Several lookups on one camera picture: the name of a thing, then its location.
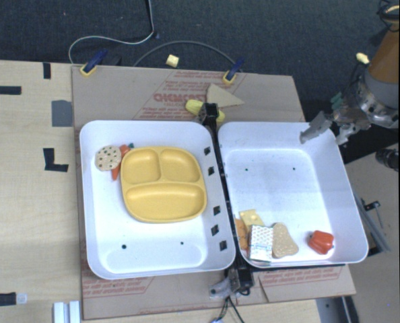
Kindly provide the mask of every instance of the white cable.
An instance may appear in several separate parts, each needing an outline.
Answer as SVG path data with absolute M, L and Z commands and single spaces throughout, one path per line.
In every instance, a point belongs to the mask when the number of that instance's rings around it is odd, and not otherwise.
M 69 50 L 68 50 L 68 57 L 69 57 L 70 63 L 74 63 L 74 62 L 73 62 L 73 59 L 71 58 L 71 50 L 73 49 L 73 47 L 74 47 L 78 42 L 81 42 L 81 41 L 83 41 L 83 40 L 90 40 L 90 39 L 109 40 L 109 41 L 111 41 L 111 42 L 126 44 L 126 45 L 129 45 L 129 46 L 136 46 L 136 45 L 138 45 L 138 44 L 142 44 L 142 43 L 146 42 L 147 40 L 149 40 L 149 39 L 154 35 L 154 33 L 155 33 L 155 26 L 154 26 L 154 17 L 153 17 L 153 15 L 152 15 L 152 4 L 151 4 L 151 0 L 147 0 L 147 4 L 149 5 L 149 12 L 150 12 L 150 15 L 149 15 L 149 16 L 150 16 L 150 22 L 151 22 L 152 31 L 151 31 L 151 33 L 150 33 L 146 38 L 144 38 L 143 40 L 140 40 L 140 41 L 138 41 L 138 42 L 125 42 L 125 41 L 123 41 L 123 40 L 117 40 L 117 39 L 115 39 L 115 38 L 105 37 L 105 36 L 97 36 L 97 35 L 81 37 L 81 38 L 78 38 L 76 41 L 74 41 L 74 42 L 71 44 L 71 46 L 70 46 L 70 48 L 69 48 Z

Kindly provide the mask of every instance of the white tray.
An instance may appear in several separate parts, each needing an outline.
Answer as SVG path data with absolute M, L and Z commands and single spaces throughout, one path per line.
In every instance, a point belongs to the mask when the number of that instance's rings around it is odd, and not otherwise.
M 368 242 L 335 136 L 328 130 L 301 144 L 308 123 L 229 122 L 218 133 L 234 217 L 255 209 L 266 226 L 284 223 L 299 252 L 248 263 L 258 268 L 360 262 Z M 334 248 L 308 246 L 314 230 L 332 233 Z
M 93 121 L 80 132 L 88 264 L 104 279 L 228 268 L 236 255 L 209 132 L 195 122 Z M 172 146 L 191 152 L 205 179 L 207 207 L 188 221 L 142 223 L 128 214 L 120 179 L 98 170 L 103 146 Z

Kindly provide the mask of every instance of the yellow plate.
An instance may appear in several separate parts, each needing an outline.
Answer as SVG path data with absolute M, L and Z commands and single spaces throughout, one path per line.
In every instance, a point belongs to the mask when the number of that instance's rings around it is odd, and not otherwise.
M 206 208 L 203 175 L 195 157 L 176 147 L 141 147 L 121 163 L 125 206 L 137 220 L 171 223 L 195 218 Z

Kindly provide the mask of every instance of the toy carrot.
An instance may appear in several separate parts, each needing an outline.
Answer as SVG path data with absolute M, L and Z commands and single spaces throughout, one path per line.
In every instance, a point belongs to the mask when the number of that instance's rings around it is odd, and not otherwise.
M 119 147 L 119 149 L 121 150 L 121 156 L 123 159 L 124 155 L 126 155 L 130 151 L 131 148 L 127 145 L 122 145 Z M 118 178 L 119 171 L 121 170 L 122 159 L 121 159 L 121 162 L 119 163 L 119 165 L 112 169 L 112 179 L 113 180 L 116 180 Z

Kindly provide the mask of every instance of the blue and yellow clamp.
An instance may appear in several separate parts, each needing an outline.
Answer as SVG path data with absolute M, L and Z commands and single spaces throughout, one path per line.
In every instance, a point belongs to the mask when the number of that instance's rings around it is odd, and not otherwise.
M 107 55 L 107 49 L 99 50 L 85 65 L 80 67 L 80 73 L 84 77 L 89 77 L 93 72 L 97 70 L 99 65 Z
M 237 59 L 232 68 L 224 73 L 224 76 L 222 77 L 222 82 L 226 85 L 232 85 L 234 80 L 236 79 L 236 72 L 241 68 L 244 62 L 245 60 L 243 57 Z

